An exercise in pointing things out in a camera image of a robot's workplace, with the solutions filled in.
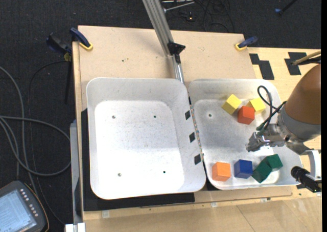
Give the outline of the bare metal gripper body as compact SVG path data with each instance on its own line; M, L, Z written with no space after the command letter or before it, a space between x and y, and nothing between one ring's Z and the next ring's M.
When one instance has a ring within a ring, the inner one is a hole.
M269 124L260 130L260 142L264 146L282 147L290 139L290 133L278 124Z

